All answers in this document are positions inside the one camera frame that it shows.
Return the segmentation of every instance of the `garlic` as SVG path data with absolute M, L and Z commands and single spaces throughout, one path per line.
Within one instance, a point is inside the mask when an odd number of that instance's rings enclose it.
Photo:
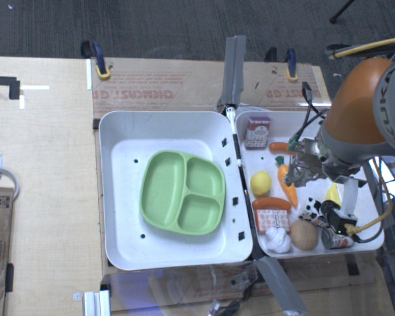
M 269 227 L 265 232 L 266 248 L 275 253 L 286 253 L 291 248 L 291 238 L 286 233 L 285 228 Z

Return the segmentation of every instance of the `brown ball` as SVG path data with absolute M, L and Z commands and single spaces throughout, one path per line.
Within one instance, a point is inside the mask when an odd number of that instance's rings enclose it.
M 292 244 L 301 250 L 312 250 L 319 241 L 316 226 L 305 220 L 296 220 L 292 223 L 290 237 Z

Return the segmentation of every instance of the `orange carrot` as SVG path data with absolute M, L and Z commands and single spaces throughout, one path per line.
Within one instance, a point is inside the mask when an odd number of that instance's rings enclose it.
M 291 203 L 280 197 L 259 197 L 251 203 L 253 209 L 285 209 L 289 211 L 291 209 Z
M 269 151 L 270 152 L 283 152 L 283 153 L 289 153 L 290 155 L 295 155 L 295 151 L 291 151 L 287 149 L 288 143 L 284 142 L 273 142 L 269 144 Z
M 284 175 L 288 173 L 288 166 L 284 164 L 283 156 L 278 156 L 277 158 L 275 158 L 275 160 L 279 165 L 278 179 L 281 184 L 281 187 L 284 190 L 288 200 L 290 200 L 293 206 L 295 207 L 298 204 L 296 187 L 294 186 L 294 184 L 287 186 L 284 182 Z

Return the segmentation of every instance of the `wooden table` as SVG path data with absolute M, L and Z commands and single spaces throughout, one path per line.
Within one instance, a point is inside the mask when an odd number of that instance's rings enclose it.
M 9 257 L 13 291 L 7 294 L 5 315 L 81 315 L 83 292 L 98 291 L 103 278 L 93 95 L 87 88 L 86 67 L 82 59 L 0 57 L 0 76 L 17 77 L 21 86 L 49 86 L 24 91 L 24 109 L 9 99 L 8 87 L 0 86 L 0 153 L 3 166 L 20 181 Z M 12 186 L 5 178 L 2 184 Z M 321 274 L 322 287 L 302 292 L 310 314 L 393 314 L 373 255 L 366 260 L 369 280 L 357 285 L 350 279 L 329 288 L 328 280 L 336 277 Z M 320 268 L 310 261 L 285 265 L 289 273 L 298 274 L 292 282 L 299 291 L 307 287 L 305 270 Z M 207 308 L 199 304 L 123 314 L 203 315 Z M 260 296 L 245 303 L 237 315 L 283 313 L 273 296 Z

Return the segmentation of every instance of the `white tray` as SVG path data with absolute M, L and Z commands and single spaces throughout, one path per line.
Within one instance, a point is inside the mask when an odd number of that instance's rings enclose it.
M 133 271 L 233 263 L 249 257 L 253 246 L 250 224 L 226 117 L 211 111 L 115 111 L 101 119 L 99 139 L 105 247 L 114 266 Z M 224 212 L 211 233 L 193 236 L 162 230 L 141 216 L 140 188 L 147 162 L 164 149 L 199 155 L 223 170 Z
M 238 138 L 240 141 L 240 150 L 242 154 L 242 162 L 244 165 L 244 174 L 246 177 L 246 181 L 249 188 L 250 199 L 253 201 L 255 196 L 252 194 L 250 190 L 250 178 L 253 173 L 261 170 L 266 170 L 272 178 L 272 186 L 268 193 L 268 196 L 271 197 L 280 197 L 286 199 L 282 188 L 280 187 L 280 183 L 277 177 L 277 164 L 275 161 L 275 157 L 280 155 L 280 153 L 273 154 L 269 151 L 268 147 L 265 149 L 246 149 L 244 147 L 244 137 L 246 134 L 246 127 L 248 123 L 249 117 L 260 117 L 260 116 L 268 116 L 271 119 L 271 126 L 269 129 L 268 142 L 269 145 L 271 142 L 287 142 L 291 136 L 293 136 L 302 126 L 305 111 L 246 111 L 240 113 L 236 117 L 236 129 L 238 133 Z M 303 138 L 311 138 L 313 139 L 316 136 L 316 133 L 319 129 L 318 125 L 319 121 L 313 122 L 309 125 L 302 136 Z M 285 156 L 284 161 L 288 164 L 289 156 L 282 154 Z M 357 174 L 354 175 L 356 178 L 364 179 L 365 174 L 361 170 Z M 300 210 L 305 205 L 306 199 L 311 197 L 313 199 L 319 200 L 320 202 L 325 200 L 325 194 L 332 182 L 329 179 L 319 179 L 316 181 L 308 182 L 306 186 L 297 188 L 297 195 L 299 199 L 299 204 L 297 207 L 291 208 L 291 212 L 289 214 L 290 224 L 298 219 L 298 214 Z M 369 223 L 373 219 L 378 217 L 378 213 L 375 207 L 375 203 L 373 201 L 372 195 L 370 193 L 369 185 L 366 184 L 358 191 L 357 203 L 354 211 L 354 215 L 358 217 L 358 226 L 362 226 L 366 223 Z M 380 224 L 376 224 L 371 228 L 368 228 L 358 234 L 361 239 L 368 239 L 374 236 L 380 228 Z M 301 256 L 310 256 L 310 255 L 322 255 L 322 254 L 330 254 L 330 253 L 343 253 L 343 252 L 355 252 L 355 251 L 369 251 L 376 250 L 380 248 L 384 241 L 384 233 L 381 234 L 371 242 L 367 242 L 365 244 L 354 244 L 349 248 L 342 248 L 339 250 L 326 250 L 320 239 L 320 228 L 319 231 L 319 242 L 317 246 L 310 251 L 299 250 L 298 248 L 292 246 L 292 249 L 288 253 L 274 253 L 266 250 L 265 242 L 266 237 L 264 234 L 258 234 L 259 245 L 265 251 L 267 255 L 277 257 L 277 258 L 287 258 L 287 257 L 301 257 Z

